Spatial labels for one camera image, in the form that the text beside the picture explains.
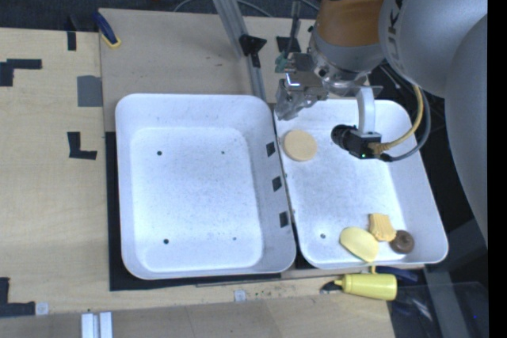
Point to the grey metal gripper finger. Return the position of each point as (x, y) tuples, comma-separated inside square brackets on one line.
[(286, 103), (306, 105)]

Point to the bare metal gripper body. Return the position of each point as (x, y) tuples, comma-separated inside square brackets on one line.
[(307, 77)]

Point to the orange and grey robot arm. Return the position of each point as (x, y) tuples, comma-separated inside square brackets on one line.
[(356, 12)]

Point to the beige round biscuit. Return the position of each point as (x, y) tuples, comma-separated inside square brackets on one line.
[(300, 145)]

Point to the white plastic tray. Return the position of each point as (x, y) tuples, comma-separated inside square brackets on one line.
[(340, 186), (194, 186)]

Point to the yellow ridged toy food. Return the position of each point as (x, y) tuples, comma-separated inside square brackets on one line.
[(381, 227)]

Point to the pale yellow oval toy food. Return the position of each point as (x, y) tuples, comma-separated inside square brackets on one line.
[(359, 243)]

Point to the brown doughnut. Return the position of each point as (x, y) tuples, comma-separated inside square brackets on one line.
[(402, 242)]

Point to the yellow squeeze bottle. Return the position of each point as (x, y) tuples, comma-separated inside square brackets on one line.
[(370, 286)]

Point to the black cylinder on white bracket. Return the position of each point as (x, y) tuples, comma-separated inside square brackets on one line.
[(354, 140)]

